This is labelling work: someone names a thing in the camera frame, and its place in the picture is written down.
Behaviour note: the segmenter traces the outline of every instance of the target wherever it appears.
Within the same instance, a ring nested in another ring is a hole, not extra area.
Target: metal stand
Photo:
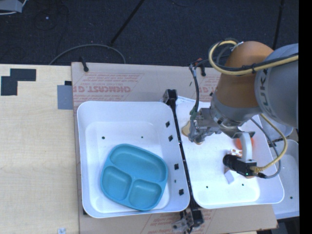
[[[128,17],[128,19],[125,21],[125,23],[122,25],[122,27],[119,29],[119,31],[116,33],[116,35],[111,39],[111,41],[108,43],[108,46],[113,46],[114,42],[116,41],[116,39],[118,38],[118,36],[121,34],[121,32],[124,30],[124,28],[127,26],[127,24],[130,22],[130,20],[132,19],[132,17],[135,15],[135,13],[137,12],[137,10],[141,7],[141,5],[144,3],[145,0],[141,0],[137,6],[135,7],[135,9],[133,10],[133,12],[130,14],[130,16]]]

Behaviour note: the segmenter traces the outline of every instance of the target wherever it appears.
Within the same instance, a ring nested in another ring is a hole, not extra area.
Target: white cable
[[[24,5],[27,3],[28,0],[24,0],[23,4],[22,4],[22,8],[24,7]],[[12,12],[6,12],[6,13],[0,13],[0,16],[2,15],[12,15],[12,14],[15,14],[16,11],[12,11]]]

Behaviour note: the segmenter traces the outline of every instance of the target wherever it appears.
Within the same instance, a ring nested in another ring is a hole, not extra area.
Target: cardboard
[[[152,66],[133,64],[72,63],[73,104],[75,117],[78,206],[80,233],[174,233],[171,224],[179,220],[179,213],[143,214],[140,216],[92,218],[83,214],[77,108],[88,100],[160,101],[166,89],[177,89],[179,96],[195,99],[195,86],[188,67]],[[210,102],[220,73],[206,68],[202,77],[197,70],[200,101]],[[204,223],[193,234],[221,234],[275,229],[277,221],[271,205],[201,209]]]

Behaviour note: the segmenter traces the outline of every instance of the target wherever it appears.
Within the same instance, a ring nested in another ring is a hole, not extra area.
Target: dark background
[[[140,1],[28,0],[22,13],[0,11],[0,63],[70,65],[83,57],[188,66],[225,38],[273,49],[299,42],[299,0],[145,0],[114,39]],[[112,40],[113,49],[105,47]],[[299,218],[279,222],[299,233]]]

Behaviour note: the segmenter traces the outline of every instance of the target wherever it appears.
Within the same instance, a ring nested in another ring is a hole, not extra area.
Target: orange object
[[[237,147],[239,150],[242,150],[242,149],[243,149],[243,148],[242,148],[242,143],[240,142],[240,139],[239,139],[239,138],[236,139],[235,145],[236,145],[236,147]]]

